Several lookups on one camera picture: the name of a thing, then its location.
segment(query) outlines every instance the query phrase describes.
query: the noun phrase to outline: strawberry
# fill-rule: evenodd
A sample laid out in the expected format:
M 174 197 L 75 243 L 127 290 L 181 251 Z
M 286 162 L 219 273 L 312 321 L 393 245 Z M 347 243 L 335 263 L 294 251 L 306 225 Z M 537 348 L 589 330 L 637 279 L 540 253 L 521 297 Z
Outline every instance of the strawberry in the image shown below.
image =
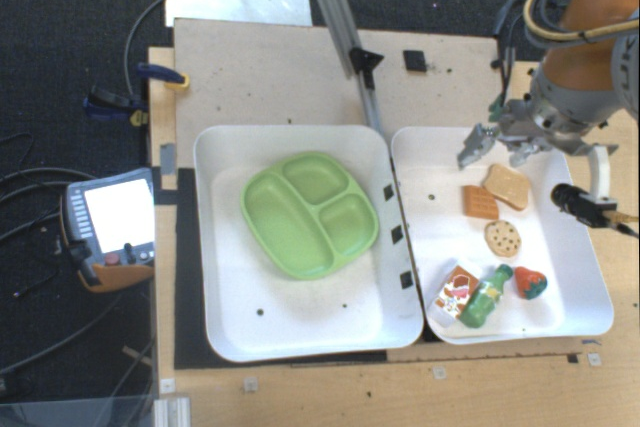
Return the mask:
M 515 268 L 518 295 L 524 299 L 535 299 L 547 288 L 547 277 L 526 267 Z

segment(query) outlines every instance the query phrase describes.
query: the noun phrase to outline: white screen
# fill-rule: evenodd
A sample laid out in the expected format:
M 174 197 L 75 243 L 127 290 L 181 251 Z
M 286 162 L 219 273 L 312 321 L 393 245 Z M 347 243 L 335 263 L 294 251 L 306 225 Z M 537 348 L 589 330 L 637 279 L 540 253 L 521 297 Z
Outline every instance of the white screen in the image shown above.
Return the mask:
M 84 197 L 103 253 L 153 242 L 153 197 L 146 180 L 93 189 Z

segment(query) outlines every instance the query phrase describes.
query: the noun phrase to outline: black square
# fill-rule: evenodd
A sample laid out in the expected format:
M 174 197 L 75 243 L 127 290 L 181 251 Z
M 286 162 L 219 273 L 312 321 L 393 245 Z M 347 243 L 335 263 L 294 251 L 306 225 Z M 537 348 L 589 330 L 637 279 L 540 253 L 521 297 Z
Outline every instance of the black square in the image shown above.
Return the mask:
M 404 50 L 404 65 L 408 71 L 427 72 L 427 59 L 422 50 Z

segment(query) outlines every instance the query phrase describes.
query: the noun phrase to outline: black bracket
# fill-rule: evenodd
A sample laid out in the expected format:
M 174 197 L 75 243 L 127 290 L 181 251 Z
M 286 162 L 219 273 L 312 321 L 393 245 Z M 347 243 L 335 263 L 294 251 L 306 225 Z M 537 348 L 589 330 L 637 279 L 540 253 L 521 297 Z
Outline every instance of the black bracket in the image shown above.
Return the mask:
M 363 50 L 362 48 L 354 47 L 349 52 L 349 58 L 351 64 L 356 73 L 362 72 L 364 78 L 364 85 L 367 89 L 375 89 L 375 83 L 373 82 L 373 70 L 380 61 L 384 59 L 383 55 Z

